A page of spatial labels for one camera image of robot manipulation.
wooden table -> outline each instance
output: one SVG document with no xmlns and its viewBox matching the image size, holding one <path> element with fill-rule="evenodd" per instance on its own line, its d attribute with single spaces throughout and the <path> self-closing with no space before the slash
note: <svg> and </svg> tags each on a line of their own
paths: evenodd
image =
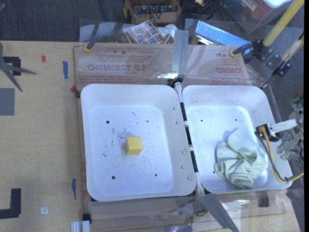
<svg viewBox="0 0 309 232">
<path fill-rule="evenodd" d="M 15 115 L 0 116 L 0 209 L 10 207 L 11 189 L 21 188 L 21 214 L 0 219 L 0 231 L 70 231 L 70 223 L 82 220 L 84 212 L 78 102 L 70 91 L 75 84 L 73 48 L 80 44 L 2 43 L 4 56 L 20 57 L 22 67 L 37 75 L 15 77 L 23 89 L 20 92 L 0 72 L 0 88 L 15 88 Z M 68 79 L 63 61 L 68 63 Z M 247 218 L 234 214 L 232 218 L 242 231 L 299 231 L 289 199 L 283 200 L 286 213 Z M 48 207 L 48 214 L 41 215 L 41 207 Z M 215 224 L 199 222 L 193 228 L 218 229 Z"/>
</svg>

dark floor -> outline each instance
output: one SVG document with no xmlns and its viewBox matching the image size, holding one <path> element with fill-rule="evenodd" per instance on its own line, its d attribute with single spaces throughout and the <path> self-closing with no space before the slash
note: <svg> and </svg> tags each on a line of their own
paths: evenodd
<svg viewBox="0 0 309 232">
<path fill-rule="evenodd" d="M 0 12 L 0 40 L 78 42 L 81 20 L 125 22 L 124 0 L 0 0 L 1 3 L 5 3 L 6 7 Z M 177 22 L 179 29 L 184 29 L 185 18 L 190 16 L 195 15 L 181 14 Z M 288 27 L 294 32 L 295 28 L 303 29 L 304 16 L 303 6 Z M 210 18 L 209 22 L 211 21 L 233 22 L 234 20 L 219 6 Z M 244 37 L 240 27 L 232 29 L 231 33 Z M 289 31 L 287 34 L 281 39 L 278 38 L 274 43 L 275 50 L 280 54 L 288 47 L 286 38 L 290 36 Z M 245 35 L 250 40 L 256 36 L 255 33 Z M 277 77 L 272 83 L 274 98 L 282 120 L 288 119 L 288 115 L 293 111 L 290 100 L 296 97 L 295 88 L 304 79 L 303 60 L 302 48 L 291 59 L 291 70 L 284 77 Z M 298 195 L 294 194 L 295 191 L 291 191 L 290 196 L 301 231 L 304 231 L 303 182 L 297 182 L 293 184 L 293 187 L 298 190 Z"/>
</svg>

yellow cube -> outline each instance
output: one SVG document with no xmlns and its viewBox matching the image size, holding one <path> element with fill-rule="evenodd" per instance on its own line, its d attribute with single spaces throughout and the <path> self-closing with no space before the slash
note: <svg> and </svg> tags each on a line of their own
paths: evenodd
<svg viewBox="0 0 309 232">
<path fill-rule="evenodd" d="M 126 154 L 138 155 L 143 149 L 141 144 L 141 137 L 127 137 L 126 138 Z"/>
</svg>

crumpled cloth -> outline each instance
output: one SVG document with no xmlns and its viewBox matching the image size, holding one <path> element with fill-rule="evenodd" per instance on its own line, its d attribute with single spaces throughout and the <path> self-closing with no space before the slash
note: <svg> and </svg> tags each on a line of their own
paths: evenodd
<svg viewBox="0 0 309 232">
<path fill-rule="evenodd" d="M 257 176 L 267 168 L 266 152 L 240 130 L 217 146 L 216 156 L 216 173 L 243 189 L 252 188 Z"/>
</svg>

white tray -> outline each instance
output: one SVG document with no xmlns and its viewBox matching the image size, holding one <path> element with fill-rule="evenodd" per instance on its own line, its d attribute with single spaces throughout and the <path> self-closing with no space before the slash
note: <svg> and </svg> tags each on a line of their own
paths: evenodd
<svg viewBox="0 0 309 232">
<path fill-rule="evenodd" d="M 91 84 L 81 93 L 87 189 L 98 201 L 185 196 L 196 179 L 176 92 L 163 85 Z M 128 136 L 141 136 L 127 155 Z"/>
<path fill-rule="evenodd" d="M 202 186 L 212 193 L 286 189 L 291 183 L 276 180 L 271 163 L 259 174 L 253 189 L 240 189 L 223 180 L 215 171 L 215 149 L 235 130 L 242 130 L 258 142 L 255 127 L 275 123 L 265 93 L 252 86 L 187 86 L 183 103 Z M 280 141 L 271 143 L 274 160 L 282 176 L 291 176 L 288 161 L 276 153 Z"/>
</svg>

